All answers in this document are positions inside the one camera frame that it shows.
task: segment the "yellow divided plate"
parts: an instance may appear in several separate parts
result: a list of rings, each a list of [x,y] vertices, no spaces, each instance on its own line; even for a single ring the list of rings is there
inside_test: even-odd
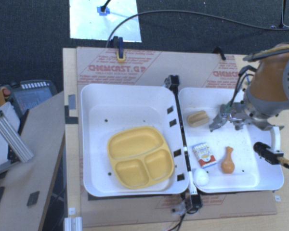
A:
[[[116,177],[130,189],[151,186],[173,173],[169,147],[154,127],[143,126],[116,133],[108,141],[107,153]]]

